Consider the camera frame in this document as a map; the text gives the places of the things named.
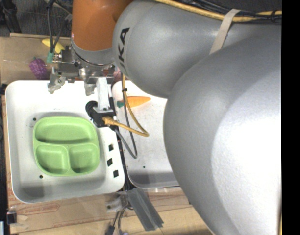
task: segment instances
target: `banana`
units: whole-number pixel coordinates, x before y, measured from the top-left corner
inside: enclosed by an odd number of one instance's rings
[[[50,38],[43,39],[42,43],[45,44],[46,46],[50,47]],[[56,53],[60,53],[61,50],[64,50],[64,49],[65,48],[59,42],[56,43],[56,46],[55,46]]]

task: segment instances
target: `toy carrot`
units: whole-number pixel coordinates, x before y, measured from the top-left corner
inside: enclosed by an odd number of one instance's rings
[[[147,96],[129,96],[128,97],[128,103],[131,108],[142,105],[150,100],[151,100],[151,98],[147,97]],[[123,100],[117,101],[117,107],[121,108],[123,106],[124,106]]]

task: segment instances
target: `green divided plate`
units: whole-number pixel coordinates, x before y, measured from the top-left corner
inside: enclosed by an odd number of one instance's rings
[[[77,176],[94,171],[100,161],[93,124],[81,117],[44,117],[33,129],[38,167],[51,176]]]

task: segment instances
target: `wooden table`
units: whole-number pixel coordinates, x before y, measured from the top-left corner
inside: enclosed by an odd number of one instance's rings
[[[8,85],[16,80],[35,80],[29,69],[33,57],[46,60],[48,47],[41,40],[47,36],[11,34],[0,37],[1,83]],[[63,45],[69,45],[69,38],[61,38]],[[4,144],[8,189],[8,207],[17,213],[17,223],[10,225],[11,234],[21,235],[103,235],[113,221],[115,213],[108,213],[106,202],[116,194],[62,199],[57,201],[27,204],[17,199],[12,191],[8,127],[5,97],[2,96]],[[163,228],[145,232],[134,211],[127,210],[121,220],[122,231],[134,235],[211,235],[206,224],[189,204],[180,188],[160,189],[147,192],[149,199],[164,221]]]

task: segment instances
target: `beige strap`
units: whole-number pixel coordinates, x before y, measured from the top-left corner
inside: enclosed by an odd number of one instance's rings
[[[235,15],[240,12],[240,10],[231,9],[223,18],[223,21],[221,23],[219,32],[213,42],[210,54],[220,50],[224,44],[225,38],[227,36],[228,30],[230,28],[230,25],[233,21],[233,18]]]

